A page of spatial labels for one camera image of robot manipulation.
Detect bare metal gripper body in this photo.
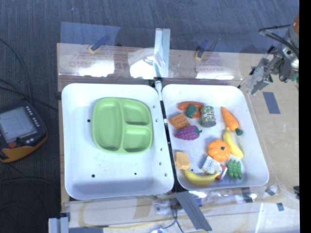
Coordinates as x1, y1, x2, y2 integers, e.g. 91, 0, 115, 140
266, 44, 300, 83

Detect orange carrot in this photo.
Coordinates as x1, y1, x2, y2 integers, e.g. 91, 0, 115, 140
220, 106, 244, 136

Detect green peas can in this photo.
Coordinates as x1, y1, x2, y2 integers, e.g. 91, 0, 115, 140
199, 105, 217, 128

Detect brown cardboard board red print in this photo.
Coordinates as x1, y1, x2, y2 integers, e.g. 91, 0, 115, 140
56, 42, 300, 229

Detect yellow banana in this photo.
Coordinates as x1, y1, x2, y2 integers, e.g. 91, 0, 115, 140
222, 127, 244, 159
183, 168, 221, 186

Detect red strawberry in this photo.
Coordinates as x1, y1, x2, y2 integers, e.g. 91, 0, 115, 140
186, 104, 202, 119

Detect white plastic tray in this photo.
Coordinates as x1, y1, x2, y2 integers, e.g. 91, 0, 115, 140
61, 83, 175, 200
161, 83, 270, 191

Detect orange sausage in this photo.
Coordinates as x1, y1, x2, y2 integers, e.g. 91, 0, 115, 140
177, 101, 205, 111

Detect orange pumpkin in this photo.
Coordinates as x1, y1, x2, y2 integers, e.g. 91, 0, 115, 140
207, 139, 232, 162

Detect purple grapes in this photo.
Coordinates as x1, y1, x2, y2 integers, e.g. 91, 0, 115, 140
175, 125, 203, 141

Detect orange waffle biscuit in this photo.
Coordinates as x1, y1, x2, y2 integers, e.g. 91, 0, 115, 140
169, 113, 190, 130

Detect green pea pods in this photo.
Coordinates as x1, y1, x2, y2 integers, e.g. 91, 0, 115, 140
227, 159, 243, 180

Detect red and white carton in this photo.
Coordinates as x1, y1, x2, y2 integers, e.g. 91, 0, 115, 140
215, 164, 228, 181

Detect yellow corn cob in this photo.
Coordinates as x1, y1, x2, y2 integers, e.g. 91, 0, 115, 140
174, 151, 191, 171

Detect green divided plate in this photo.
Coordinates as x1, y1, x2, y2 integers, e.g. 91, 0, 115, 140
92, 97, 154, 154

